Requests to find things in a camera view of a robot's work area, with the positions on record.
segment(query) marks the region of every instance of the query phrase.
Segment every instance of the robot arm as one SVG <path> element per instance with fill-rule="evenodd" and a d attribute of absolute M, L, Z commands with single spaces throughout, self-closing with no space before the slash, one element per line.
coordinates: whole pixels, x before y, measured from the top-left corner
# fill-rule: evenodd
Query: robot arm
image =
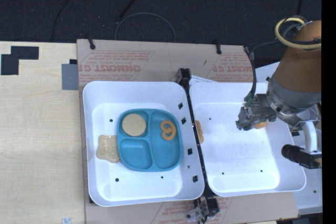
<path fill-rule="evenodd" d="M 280 33 L 288 22 L 299 23 L 293 39 Z M 317 109 L 321 103 L 321 21 L 283 19 L 276 25 L 275 34 L 288 48 L 269 80 L 266 94 L 255 94 L 252 89 L 245 98 L 237 128 L 248 131 L 278 118 L 288 124 L 292 133 L 303 130 L 306 141 L 305 148 L 285 145 L 282 155 L 306 168 L 321 168 L 322 153 L 317 148 L 315 130 L 321 119 Z"/>

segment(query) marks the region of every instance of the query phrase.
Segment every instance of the black floor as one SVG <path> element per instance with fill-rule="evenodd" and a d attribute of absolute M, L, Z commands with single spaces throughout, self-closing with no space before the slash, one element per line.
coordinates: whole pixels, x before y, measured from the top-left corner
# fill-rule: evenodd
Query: black floor
<path fill-rule="evenodd" d="M 321 0 L 0 0 L 0 40 L 117 39 L 245 45 L 273 41 L 281 19 L 321 19 Z M 256 51 L 256 66 L 283 45 Z"/>

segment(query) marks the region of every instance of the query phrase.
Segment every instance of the black metal bracket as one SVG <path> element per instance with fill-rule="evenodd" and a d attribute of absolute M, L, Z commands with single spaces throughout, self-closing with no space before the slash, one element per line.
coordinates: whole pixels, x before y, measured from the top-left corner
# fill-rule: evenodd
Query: black metal bracket
<path fill-rule="evenodd" d="M 194 209 L 186 213 L 186 219 L 192 223 L 204 224 L 209 217 L 219 212 L 218 202 L 215 198 L 194 200 Z"/>
<path fill-rule="evenodd" d="M 207 176 L 206 176 L 206 170 L 205 170 L 205 164 L 204 164 L 204 159 L 203 159 L 203 154 L 202 154 L 202 149 L 201 149 L 201 143 L 199 141 L 200 138 L 199 138 L 198 132 L 197 132 L 193 107 L 192 107 L 190 93 L 189 93 L 189 89 L 190 89 L 189 81 L 191 80 L 191 77 L 192 76 L 191 76 L 191 72 L 190 72 L 189 68 L 180 68 L 178 70 L 176 76 L 175 76 L 175 82 L 177 82 L 179 85 L 181 85 L 184 88 L 185 93 L 187 95 L 191 121 L 192 121 L 194 135 L 195 135 L 196 144 L 197 144 L 198 156 L 200 158 L 199 161 L 201 163 L 203 178 L 204 178 L 204 182 L 205 182 L 205 187 L 204 187 L 203 194 L 205 196 L 206 203 L 207 203 L 208 210 L 209 210 L 209 215 L 208 216 L 214 216 L 215 214 L 217 214 L 219 212 L 219 207 L 218 207 L 217 200 L 215 198 L 216 195 L 210 189 L 209 184 L 208 184 L 208 180 L 207 180 Z"/>
<path fill-rule="evenodd" d="M 222 51 L 220 50 L 220 44 L 219 44 L 217 38 L 215 38 L 215 39 L 212 41 L 211 44 L 212 44 L 212 45 L 216 45 L 216 53 L 219 54 L 219 55 L 221 55 L 221 54 L 222 54 Z"/>
<path fill-rule="evenodd" d="M 90 43 L 90 49 L 94 50 L 96 48 L 95 44 L 92 41 L 91 35 L 89 33 L 85 34 L 85 38 L 89 41 Z"/>

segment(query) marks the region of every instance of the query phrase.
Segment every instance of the food item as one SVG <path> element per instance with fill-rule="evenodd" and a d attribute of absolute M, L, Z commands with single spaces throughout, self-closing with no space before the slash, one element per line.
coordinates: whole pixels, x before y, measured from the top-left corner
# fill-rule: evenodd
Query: food item
<path fill-rule="evenodd" d="M 266 126 L 266 122 L 263 121 L 263 122 L 256 123 L 256 124 L 254 125 L 254 128 L 255 128 L 255 129 L 261 129 L 261 128 L 264 128 L 265 126 Z"/>
<path fill-rule="evenodd" d="M 119 152 L 116 135 L 100 135 L 98 138 L 97 158 L 112 163 L 119 161 Z"/>
<path fill-rule="evenodd" d="M 203 137 L 203 131 L 202 131 L 202 128 L 201 128 L 201 124 L 200 124 L 199 121 L 195 121 L 195 122 L 196 122 L 198 137 L 200 139 L 200 143 L 202 144 L 204 142 L 204 137 Z"/>
<path fill-rule="evenodd" d="M 162 138 L 163 139 L 165 139 L 167 141 L 170 141 L 171 139 L 173 139 L 175 137 L 175 135 L 176 135 L 176 126 L 170 120 L 163 120 L 160 123 L 160 128 L 162 130 Z"/>
<path fill-rule="evenodd" d="M 122 129 L 129 136 L 140 136 L 146 130 L 146 121 L 139 114 L 128 114 L 121 123 Z"/>

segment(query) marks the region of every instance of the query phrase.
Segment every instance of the pretzel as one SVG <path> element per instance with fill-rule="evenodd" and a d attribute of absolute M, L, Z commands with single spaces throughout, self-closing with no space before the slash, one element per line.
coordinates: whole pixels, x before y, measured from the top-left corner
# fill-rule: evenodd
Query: pretzel
<path fill-rule="evenodd" d="M 170 141 L 176 135 L 176 126 L 170 120 L 163 120 L 160 123 L 160 129 L 162 130 L 162 138 L 165 139 L 166 141 Z"/>

